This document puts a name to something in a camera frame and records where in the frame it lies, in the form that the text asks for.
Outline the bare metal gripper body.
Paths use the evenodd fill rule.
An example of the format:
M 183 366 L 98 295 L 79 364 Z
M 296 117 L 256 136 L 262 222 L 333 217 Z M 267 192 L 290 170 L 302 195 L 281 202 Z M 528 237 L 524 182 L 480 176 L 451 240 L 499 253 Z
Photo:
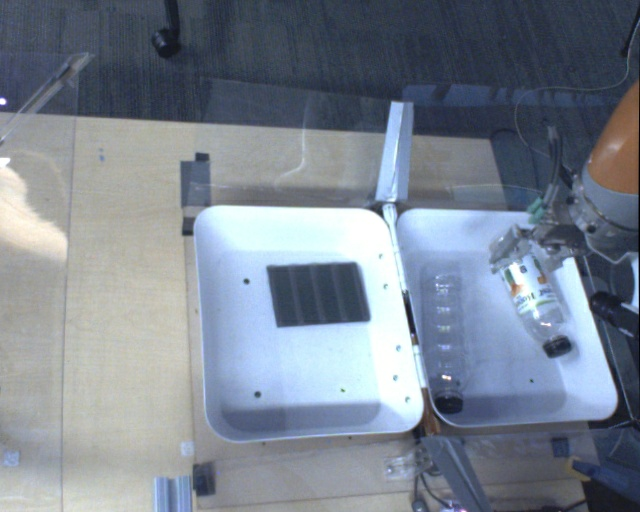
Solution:
M 536 201 L 528 207 L 531 238 L 548 254 L 589 254 L 591 236 L 601 226 L 601 216 L 580 201 Z

